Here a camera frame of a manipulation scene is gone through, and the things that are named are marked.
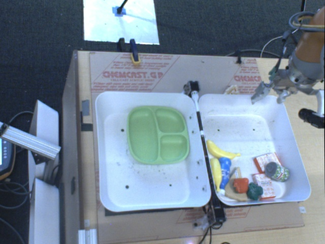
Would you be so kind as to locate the black cylinder on white bracket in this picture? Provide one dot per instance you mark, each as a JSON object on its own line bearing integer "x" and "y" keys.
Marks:
{"x": 311, "y": 117}

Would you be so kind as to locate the tan bread slice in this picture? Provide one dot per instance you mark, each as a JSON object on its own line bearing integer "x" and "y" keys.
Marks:
{"x": 232, "y": 193}

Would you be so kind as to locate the yellow banana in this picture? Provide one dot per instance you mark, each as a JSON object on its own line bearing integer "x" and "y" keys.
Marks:
{"x": 218, "y": 150}

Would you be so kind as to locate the brown cardboard board red print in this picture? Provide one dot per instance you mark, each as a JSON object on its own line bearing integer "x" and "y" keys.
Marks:
{"x": 152, "y": 70}

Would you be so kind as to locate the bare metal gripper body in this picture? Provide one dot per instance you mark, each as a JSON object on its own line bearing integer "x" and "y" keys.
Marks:
{"x": 284, "y": 80}

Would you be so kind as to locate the green broccoli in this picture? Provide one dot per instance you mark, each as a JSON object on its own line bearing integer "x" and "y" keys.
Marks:
{"x": 254, "y": 191}

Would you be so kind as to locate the cream ridged toy food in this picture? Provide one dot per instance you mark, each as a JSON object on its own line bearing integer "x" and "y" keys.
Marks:
{"x": 231, "y": 89}

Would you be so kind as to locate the thin black and white rod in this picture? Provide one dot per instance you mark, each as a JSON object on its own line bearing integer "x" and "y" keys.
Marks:
{"x": 201, "y": 126}

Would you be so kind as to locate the green and white can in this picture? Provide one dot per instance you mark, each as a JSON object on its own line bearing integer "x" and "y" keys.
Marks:
{"x": 279, "y": 173}

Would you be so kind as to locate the orange and white carton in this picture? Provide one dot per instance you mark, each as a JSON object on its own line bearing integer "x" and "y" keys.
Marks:
{"x": 265, "y": 187}
{"x": 262, "y": 160}

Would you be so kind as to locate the blue bottle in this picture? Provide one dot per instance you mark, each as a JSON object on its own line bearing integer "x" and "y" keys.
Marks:
{"x": 225, "y": 169}

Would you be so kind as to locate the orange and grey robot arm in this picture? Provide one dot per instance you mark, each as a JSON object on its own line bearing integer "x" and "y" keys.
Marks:
{"x": 308, "y": 47}

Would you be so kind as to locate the white plastic tray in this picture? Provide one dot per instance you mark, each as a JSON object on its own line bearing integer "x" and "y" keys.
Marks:
{"x": 152, "y": 187}
{"x": 241, "y": 116}

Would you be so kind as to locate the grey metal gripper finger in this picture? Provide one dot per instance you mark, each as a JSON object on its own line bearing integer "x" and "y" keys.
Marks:
{"x": 284, "y": 95}
{"x": 260, "y": 93}

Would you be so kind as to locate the orange red toy pepper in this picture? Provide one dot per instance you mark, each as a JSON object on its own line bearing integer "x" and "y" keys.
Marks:
{"x": 241, "y": 184}

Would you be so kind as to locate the green divided plate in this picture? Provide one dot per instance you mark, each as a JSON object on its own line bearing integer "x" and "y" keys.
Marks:
{"x": 144, "y": 136}

